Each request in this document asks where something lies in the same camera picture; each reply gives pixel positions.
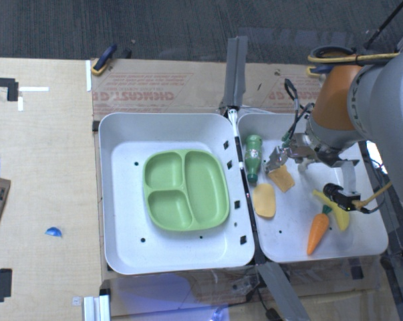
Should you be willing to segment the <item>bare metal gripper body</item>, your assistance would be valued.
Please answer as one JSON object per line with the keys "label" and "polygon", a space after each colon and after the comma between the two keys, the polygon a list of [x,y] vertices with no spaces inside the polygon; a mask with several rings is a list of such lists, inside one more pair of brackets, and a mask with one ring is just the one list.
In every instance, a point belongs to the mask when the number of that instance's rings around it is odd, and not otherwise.
{"label": "bare metal gripper body", "polygon": [[287,141],[287,157],[306,167],[312,163],[323,163],[330,168],[342,167],[344,164],[356,166],[359,159],[343,159],[340,150],[328,147],[322,142],[312,141],[308,134],[295,133]]}

